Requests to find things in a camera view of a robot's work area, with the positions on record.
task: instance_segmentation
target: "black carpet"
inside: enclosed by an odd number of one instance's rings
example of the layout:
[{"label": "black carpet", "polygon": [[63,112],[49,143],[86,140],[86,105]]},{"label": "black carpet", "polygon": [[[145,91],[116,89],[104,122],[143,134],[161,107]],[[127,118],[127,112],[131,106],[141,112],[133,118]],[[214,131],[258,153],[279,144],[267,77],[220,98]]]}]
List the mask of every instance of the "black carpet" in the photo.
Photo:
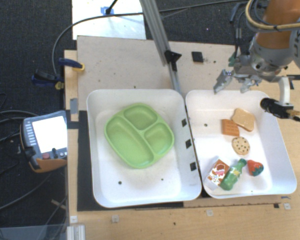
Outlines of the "black carpet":
[{"label": "black carpet", "polygon": [[[160,10],[223,0],[156,0]],[[234,44],[229,14],[235,2],[188,9],[178,14],[162,13],[170,41]],[[0,110],[24,110],[39,115],[63,109],[63,92],[53,87],[32,85],[35,70],[53,74],[51,52],[58,35],[72,23],[71,0],[0,0]],[[245,40],[252,32],[243,28]],[[56,49],[73,50],[76,43],[69,31]],[[146,28],[146,36],[151,39]],[[18,130],[11,121],[0,126],[0,139]],[[38,186],[49,175],[31,171],[18,138],[0,143],[0,207]],[[0,210],[0,228],[44,225],[65,197],[65,170],[53,171],[46,182],[25,199]],[[49,222],[62,223],[65,212],[60,209]]]}]

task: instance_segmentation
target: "green divided plate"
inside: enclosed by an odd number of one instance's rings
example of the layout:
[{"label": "green divided plate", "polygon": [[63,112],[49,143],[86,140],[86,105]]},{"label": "green divided plate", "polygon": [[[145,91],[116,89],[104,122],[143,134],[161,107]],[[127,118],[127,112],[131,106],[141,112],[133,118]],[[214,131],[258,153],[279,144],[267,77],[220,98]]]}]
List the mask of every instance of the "green divided plate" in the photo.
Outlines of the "green divided plate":
[{"label": "green divided plate", "polygon": [[111,117],[104,134],[115,152],[131,167],[146,168],[173,147],[175,137],[150,106],[136,103]]}]

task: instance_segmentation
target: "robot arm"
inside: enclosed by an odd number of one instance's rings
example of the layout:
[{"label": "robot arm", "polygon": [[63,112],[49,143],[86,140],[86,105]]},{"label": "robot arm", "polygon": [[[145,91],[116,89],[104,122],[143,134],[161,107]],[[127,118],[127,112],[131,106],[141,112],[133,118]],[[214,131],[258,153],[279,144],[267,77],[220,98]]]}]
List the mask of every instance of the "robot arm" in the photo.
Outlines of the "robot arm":
[{"label": "robot arm", "polygon": [[[232,71],[221,72],[213,87],[217,93],[224,89],[233,78],[242,83],[240,91],[248,91],[251,86],[258,85],[262,80],[279,83],[280,101],[275,101],[277,109],[283,113],[272,113],[280,118],[289,118],[293,109],[290,104],[289,79],[278,76],[282,69],[294,61],[300,68],[300,0],[268,0],[263,18],[256,15],[258,21],[251,16],[251,11],[259,0],[250,0],[245,8],[247,25],[256,32],[249,46],[248,54],[235,58]],[[261,104],[262,108],[269,102]]]}]

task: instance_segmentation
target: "toy strawberry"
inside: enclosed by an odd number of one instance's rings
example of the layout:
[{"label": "toy strawberry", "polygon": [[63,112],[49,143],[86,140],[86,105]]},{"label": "toy strawberry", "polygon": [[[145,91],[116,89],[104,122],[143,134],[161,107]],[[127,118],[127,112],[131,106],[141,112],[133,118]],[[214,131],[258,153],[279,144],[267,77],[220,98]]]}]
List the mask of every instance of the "toy strawberry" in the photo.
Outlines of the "toy strawberry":
[{"label": "toy strawberry", "polygon": [[248,160],[247,165],[248,165],[249,173],[252,176],[258,176],[264,170],[264,166],[260,162]]}]

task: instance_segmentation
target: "toy bottle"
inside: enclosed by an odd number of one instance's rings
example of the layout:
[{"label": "toy bottle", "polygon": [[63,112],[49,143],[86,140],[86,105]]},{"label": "toy bottle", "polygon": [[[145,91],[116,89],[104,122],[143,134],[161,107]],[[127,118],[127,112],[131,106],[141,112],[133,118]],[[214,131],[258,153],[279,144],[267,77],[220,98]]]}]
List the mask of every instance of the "toy bottle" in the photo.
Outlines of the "toy bottle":
[{"label": "toy bottle", "polygon": [[234,184],[238,181],[242,168],[247,164],[247,161],[244,159],[240,159],[238,163],[232,167],[230,167],[229,171],[225,175],[223,181],[220,183],[220,187],[223,190],[231,190]]}]

